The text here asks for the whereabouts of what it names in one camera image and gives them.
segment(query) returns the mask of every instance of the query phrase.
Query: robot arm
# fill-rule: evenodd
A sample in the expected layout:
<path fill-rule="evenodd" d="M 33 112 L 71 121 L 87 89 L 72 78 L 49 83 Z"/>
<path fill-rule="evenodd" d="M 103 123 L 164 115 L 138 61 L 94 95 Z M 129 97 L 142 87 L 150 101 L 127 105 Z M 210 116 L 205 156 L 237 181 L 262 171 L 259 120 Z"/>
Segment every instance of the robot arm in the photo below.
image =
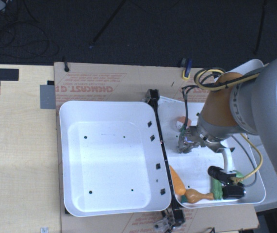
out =
<path fill-rule="evenodd" d="M 245 75 L 225 72 L 214 85 L 197 125 L 180 134 L 179 152 L 199 145 L 218 152 L 235 133 L 259 135 L 277 171 L 277 59 Z"/>

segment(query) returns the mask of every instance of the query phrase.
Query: green object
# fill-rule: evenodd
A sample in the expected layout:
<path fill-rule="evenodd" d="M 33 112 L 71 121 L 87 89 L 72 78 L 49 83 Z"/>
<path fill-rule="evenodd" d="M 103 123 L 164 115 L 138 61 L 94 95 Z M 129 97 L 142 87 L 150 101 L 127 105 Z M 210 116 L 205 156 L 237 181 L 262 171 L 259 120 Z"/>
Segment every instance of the green object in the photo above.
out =
<path fill-rule="evenodd" d="M 242 177 L 244 177 L 244 175 L 242 174 L 242 173 L 240 173 L 239 171 L 237 171 L 237 170 L 233 170 L 234 172 L 236 172 L 236 177 L 237 178 L 242 178 Z"/>
<path fill-rule="evenodd" d="M 186 126 L 185 125 L 183 125 L 180 129 L 179 129 L 179 132 L 180 132 L 180 134 L 182 135 L 182 136 L 184 136 L 185 135 L 185 133 L 186 133 Z"/>
<path fill-rule="evenodd" d="M 219 180 L 212 178 L 212 193 L 214 194 L 215 200 L 222 199 L 222 185 Z"/>
<path fill-rule="evenodd" d="M 187 197 L 185 195 L 182 195 L 181 196 L 181 203 L 187 203 L 188 200 L 187 200 Z"/>

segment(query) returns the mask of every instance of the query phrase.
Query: wire bundle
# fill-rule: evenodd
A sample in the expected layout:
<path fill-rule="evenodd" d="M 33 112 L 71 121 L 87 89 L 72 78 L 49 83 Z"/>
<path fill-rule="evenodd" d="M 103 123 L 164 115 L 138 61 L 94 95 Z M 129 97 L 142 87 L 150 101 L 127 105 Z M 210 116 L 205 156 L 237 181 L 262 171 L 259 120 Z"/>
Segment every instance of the wire bundle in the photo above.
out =
<path fill-rule="evenodd" d="M 212 74 L 209 74 L 204 77 L 204 79 L 201 80 L 202 76 L 207 73 L 212 72 Z M 224 74 L 225 71 L 221 68 L 214 69 L 214 68 L 205 68 L 200 71 L 198 71 L 194 76 L 194 82 L 197 84 L 198 87 L 200 87 L 203 90 L 209 90 L 209 91 L 218 91 L 221 89 L 229 88 L 231 86 L 234 86 L 239 83 L 243 83 L 252 79 L 255 79 L 258 77 L 259 73 L 255 74 L 246 74 L 243 75 L 240 78 L 232 79 L 225 82 L 218 82 L 218 83 L 204 83 L 208 78 L 214 76 L 219 76 Z"/>
<path fill-rule="evenodd" d="M 49 40 L 47 33 L 32 15 L 26 0 L 2 0 L 6 6 L 0 10 L 0 55 L 17 59 L 51 57 L 59 52 L 59 46 Z M 25 9 L 31 19 L 22 18 Z M 25 57 L 20 52 L 27 52 Z"/>

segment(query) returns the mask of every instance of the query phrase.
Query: metal bracket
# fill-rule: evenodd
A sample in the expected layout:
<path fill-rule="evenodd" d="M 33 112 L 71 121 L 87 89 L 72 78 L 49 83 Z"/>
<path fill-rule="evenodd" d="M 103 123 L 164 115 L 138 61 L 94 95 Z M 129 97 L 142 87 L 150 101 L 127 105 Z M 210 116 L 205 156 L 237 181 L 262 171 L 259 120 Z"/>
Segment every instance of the metal bracket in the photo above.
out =
<path fill-rule="evenodd" d="M 160 125 L 160 120 L 159 120 L 159 114 L 158 114 L 158 100 L 159 99 L 160 99 L 160 94 L 159 94 L 158 90 L 149 89 L 147 91 L 146 96 L 145 96 L 145 101 L 153 108 L 155 116 L 156 116 L 156 120 L 157 120 L 159 137 L 160 137 L 163 157 L 164 157 L 164 161 L 165 161 L 168 182 L 169 182 L 171 195 L 172 195 L 171 208 L 172 208 L 172 212 L 173 212 L 173 216 L 174 216 L 174 223 L 175 223 L 175 226 L 180 226 L 181 224 L 183 224 L 185 222 L 185 217 L 184 217 L 183 211 L 179 207 L 179 202 L 177 201 L 177 199 L 175 197 L 173 181 L 172 181 L 171 172 L 169 169 L 169 164 L 168 164 L 168 160 L 167 160 L 161 125 Z"/>

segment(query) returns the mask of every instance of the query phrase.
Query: toy carrot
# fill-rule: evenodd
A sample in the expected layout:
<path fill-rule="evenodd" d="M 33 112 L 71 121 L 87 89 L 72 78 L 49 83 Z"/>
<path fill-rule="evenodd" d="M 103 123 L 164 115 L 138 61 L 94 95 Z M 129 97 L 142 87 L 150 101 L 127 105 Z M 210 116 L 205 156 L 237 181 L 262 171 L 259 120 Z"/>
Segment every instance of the toy carrot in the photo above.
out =
<path fill-rule="evenodd" d="M 186 193 L 186 187 L 183 184 L 181 178 L 171 166 L 169 166 L 169 169 L 171 170 L 175 194 L 180 196 L 184 195 Z"/>

